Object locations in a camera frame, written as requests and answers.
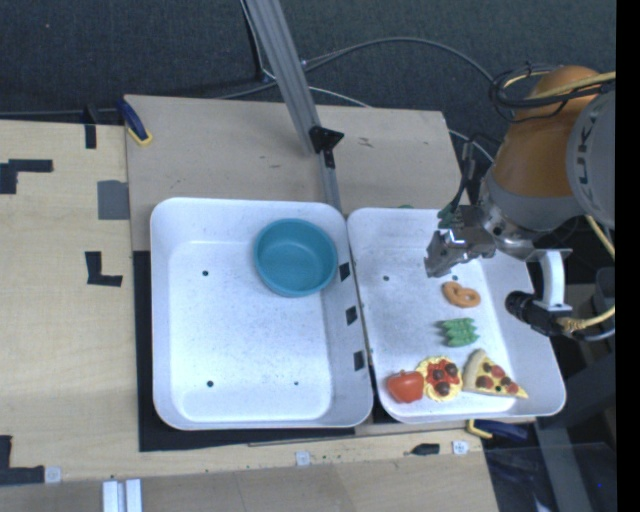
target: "toy donut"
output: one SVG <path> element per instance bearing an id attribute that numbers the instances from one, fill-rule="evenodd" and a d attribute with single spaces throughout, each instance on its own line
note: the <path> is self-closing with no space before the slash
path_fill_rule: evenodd
<path id="1" fill-rule="evenodd" d="M 480 294 L 472 288 L 463 288 L 455 281 L 448 281 L 442 285 L 442 291 L 447 300 L 461 308 L 472 308 L 480 304 Z"/>

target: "blue bowl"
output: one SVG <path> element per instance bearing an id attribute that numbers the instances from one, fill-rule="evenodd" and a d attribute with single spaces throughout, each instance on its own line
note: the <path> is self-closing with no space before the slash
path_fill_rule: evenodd
<path id="1" fill-rule="evenodd" d="M 333 240 L 301 219 L 281 219 L 266 226 L 254 242 L 253 259 L 264 283 L 285 297 L 322 290 L 338 266 Z"/>

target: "toy tomato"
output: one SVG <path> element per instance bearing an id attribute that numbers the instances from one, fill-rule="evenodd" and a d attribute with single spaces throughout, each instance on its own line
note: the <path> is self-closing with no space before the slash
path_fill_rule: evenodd
<path id="1" fill-rule="evenodd" d="M 424 396 L 424 377 L 420 372 L 401 370 L 387 379 L 387 390 L 398 402 L 415 402 Z"/>

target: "white tray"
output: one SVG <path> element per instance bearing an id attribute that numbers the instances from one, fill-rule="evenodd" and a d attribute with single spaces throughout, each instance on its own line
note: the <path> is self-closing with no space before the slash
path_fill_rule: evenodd
<path id="1" fill-rule="evenodd" d="M 340 270 L 285 298 L 260 280 L 255 236 L 300 218 Z M 151 216 L 153 399 L 183 430 L 349 427 L 373 405 L 343 216 L 319 203 L 173 198 Z"/>
<path id="2" fill-rule="evenodd" d="M 404 423 L 460 419 L 547 416 L 565 402 L 565 387 L 549 339 L 511 316 L 504 307 L 514 290 L 531 292 L 526 265 L 498 253 L 453 268 L 452 274 L 428 278 L 426 247 L 437 229 L 437 210 L 364 208 L 347 221 L 358 291 L 380 400 L 387 412 Z M 476 289 L 479 306 L 461 309 L 449 304 L 441 286 L 457 276 Z M 440 322 L 469 317 L 480 338 L 465 347 L 449 347 Z M 413 370 L 429 356 L 450 357 L 462 370 L 470 353 L 484 348 L 511 373 L 530 398 L 487 397 L 467 392 L 448 402 L 424 398 L 396 402 L 386 379 Z"/>

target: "round toy pizza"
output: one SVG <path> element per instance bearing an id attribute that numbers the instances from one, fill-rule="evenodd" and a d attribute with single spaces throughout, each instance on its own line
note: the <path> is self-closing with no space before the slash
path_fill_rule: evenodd
<path id="1" fill-rule="evenodd" d="M 464 367 L 464 390 L 493 396 L 529 398 L 527 392 L 514 382 L 502 366 L 495 364 L 483 349 L 478 349 Z"/>
<path id="2" fill-rule="evenodd" d="M 428 357 L 416 371 L 424 377 L 424 394 L 436 402 L 452 400 L 462 389 L 458 367 L 445 356 Z"/>

